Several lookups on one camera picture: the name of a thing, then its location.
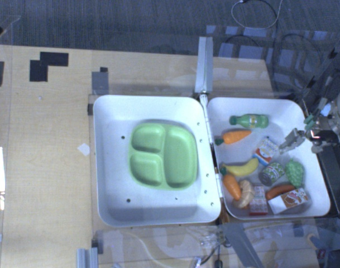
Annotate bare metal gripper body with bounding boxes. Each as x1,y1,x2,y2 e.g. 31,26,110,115
312,115,340,147

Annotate white blue and orange carton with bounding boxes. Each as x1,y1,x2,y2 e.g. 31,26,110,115
252,136,281,167

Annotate green grapes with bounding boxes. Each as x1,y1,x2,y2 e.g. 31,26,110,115
284,158,305,189

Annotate green labelled can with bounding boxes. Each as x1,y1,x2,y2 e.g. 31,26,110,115
258,161,286,187

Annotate white plastic tray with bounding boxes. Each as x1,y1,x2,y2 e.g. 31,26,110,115
207,97,332,221
93,94,222,228

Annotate green bottle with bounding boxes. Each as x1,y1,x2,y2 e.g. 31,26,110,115
229,113,270,130

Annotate orange sausage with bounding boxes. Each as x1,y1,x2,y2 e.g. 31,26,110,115
265,184,296,202

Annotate orange carrot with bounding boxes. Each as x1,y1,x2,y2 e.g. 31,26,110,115
219,167,242,202
214,130,252,146

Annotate yellow banana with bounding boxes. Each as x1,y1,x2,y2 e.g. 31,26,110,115
220,157,260,178

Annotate red carton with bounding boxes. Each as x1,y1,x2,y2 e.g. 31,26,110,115
248,185,269,217

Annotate beige bread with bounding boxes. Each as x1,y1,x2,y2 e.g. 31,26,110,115
232,179,256,209

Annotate green divided plate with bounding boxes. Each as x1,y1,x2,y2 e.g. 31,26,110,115
128,122,199,191

